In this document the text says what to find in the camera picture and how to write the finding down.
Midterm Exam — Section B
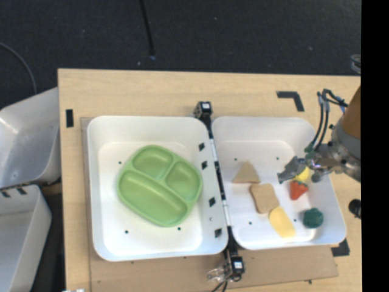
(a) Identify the tan square bread slice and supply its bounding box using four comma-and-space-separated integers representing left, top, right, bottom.
250, 182, 281, 215

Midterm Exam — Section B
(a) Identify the green divided plate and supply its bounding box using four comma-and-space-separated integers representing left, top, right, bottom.
116, 144, 204, 228

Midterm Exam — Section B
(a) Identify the orange carrot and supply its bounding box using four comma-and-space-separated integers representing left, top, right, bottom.
289, 179, 309, 201

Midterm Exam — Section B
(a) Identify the green broccoli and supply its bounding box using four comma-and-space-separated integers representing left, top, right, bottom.
302, 207, 325, 229

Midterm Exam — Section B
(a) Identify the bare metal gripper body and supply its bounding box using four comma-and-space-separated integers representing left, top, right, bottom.
305, 142, 362, 183

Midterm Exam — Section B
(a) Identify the thin black and white rod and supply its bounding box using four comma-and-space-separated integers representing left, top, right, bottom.
200, 114, 241, 275

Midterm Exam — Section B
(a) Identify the black block with thin wires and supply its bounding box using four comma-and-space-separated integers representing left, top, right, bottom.
193, 100, 214, 119
229, 255, 246, 275

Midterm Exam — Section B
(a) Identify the yellow round toy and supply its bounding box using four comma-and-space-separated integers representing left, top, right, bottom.
292, 166, 311, 183

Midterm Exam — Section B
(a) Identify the yellow oval slice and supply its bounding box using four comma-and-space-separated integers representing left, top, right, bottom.
268, 206, 297, 239

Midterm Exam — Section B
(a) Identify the white plastic tray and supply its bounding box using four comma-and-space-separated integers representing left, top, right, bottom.
211, 116, 348, 251
86, 115, 230, 262

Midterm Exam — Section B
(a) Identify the tan triangular bread slice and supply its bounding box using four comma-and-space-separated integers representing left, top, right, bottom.
232, 160, 262, 184

